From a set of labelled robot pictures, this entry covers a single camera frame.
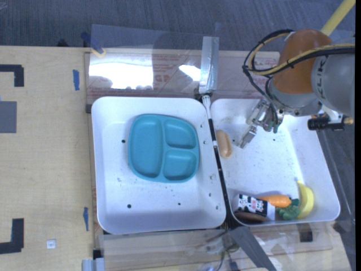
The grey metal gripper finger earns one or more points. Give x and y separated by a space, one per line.
248 137

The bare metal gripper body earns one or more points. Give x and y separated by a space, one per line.
265 117

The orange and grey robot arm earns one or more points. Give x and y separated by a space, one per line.
299 66

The tan bread roll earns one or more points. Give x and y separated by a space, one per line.
224 144

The white plastic tray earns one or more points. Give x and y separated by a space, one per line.
158 205
268 168

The black and white milk carton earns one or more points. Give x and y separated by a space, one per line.
253 206

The orange carrot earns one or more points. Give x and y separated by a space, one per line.
277 200

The brown biscuit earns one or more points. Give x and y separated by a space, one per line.
249 216

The yellow banana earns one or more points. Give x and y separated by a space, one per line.
307 200

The blue divided plate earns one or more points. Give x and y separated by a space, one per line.
146 148

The black cylinder on white bracket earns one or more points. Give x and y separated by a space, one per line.
320 123

